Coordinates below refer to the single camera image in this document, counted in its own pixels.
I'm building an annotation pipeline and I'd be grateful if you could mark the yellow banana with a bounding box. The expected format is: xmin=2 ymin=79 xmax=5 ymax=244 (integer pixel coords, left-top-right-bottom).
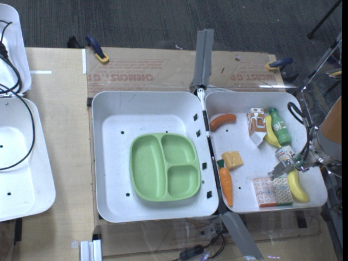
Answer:
xmin=287 ymin=169 xmax=310 ymax=203
xmin=264 ymin=114 xmax=282 ymax=148

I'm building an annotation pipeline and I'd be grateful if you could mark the orange carrot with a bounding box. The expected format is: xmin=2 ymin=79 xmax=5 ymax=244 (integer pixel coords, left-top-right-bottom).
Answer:
xmin=216 ymin=159 xmax=234 ymax=208

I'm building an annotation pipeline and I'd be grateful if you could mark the orange and white carton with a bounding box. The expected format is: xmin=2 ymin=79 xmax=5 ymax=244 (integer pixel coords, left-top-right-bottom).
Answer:
xmin=246 ymin=107 xmax=268 ymax=147

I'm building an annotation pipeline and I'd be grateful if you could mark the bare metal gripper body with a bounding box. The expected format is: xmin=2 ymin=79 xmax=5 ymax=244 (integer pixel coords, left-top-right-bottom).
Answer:
xmin=292 ymin=141 xmax=331 ymax=173

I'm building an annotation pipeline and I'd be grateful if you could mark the orange packet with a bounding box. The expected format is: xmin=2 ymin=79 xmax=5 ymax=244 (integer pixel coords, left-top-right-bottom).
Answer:
xmin=252 ymin=177 xmax=278 ymax=208

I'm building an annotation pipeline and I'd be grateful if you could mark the green bottle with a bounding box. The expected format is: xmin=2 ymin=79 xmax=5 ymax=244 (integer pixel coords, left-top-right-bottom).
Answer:
xmin=268 ymin=107 xmax=292 ymax=146

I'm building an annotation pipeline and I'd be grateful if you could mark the orange sausage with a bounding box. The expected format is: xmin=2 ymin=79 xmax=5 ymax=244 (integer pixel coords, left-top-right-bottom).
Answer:
xmin=209 ymin=114 xmax=237 ymax=132

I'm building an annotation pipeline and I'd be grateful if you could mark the yellow cheese wedge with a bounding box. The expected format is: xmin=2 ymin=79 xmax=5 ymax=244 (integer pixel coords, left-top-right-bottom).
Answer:
xmin=221 ymin=151 xmax=244 ymax=170

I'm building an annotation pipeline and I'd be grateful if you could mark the green divided plate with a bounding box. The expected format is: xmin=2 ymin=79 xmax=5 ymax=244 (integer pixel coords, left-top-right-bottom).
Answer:
xmin=129 ymin=132 xmax=202 ymax=202

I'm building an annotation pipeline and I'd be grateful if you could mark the brown cardboard board red print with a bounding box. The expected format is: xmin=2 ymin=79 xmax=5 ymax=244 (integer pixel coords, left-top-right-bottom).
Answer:
xmin=85 ymin=46 xmax=322 ymax=257

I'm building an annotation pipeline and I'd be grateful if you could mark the small white printed can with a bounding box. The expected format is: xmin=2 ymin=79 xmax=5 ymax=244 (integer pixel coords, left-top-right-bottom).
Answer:
xmin=275 ymin=145 xmax=296 ymax=163

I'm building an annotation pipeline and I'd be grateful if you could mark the green and yellow packet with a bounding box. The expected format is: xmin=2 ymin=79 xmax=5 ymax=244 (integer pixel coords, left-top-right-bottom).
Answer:
xmin=272 ymin=176 xmax=294 ymax=206

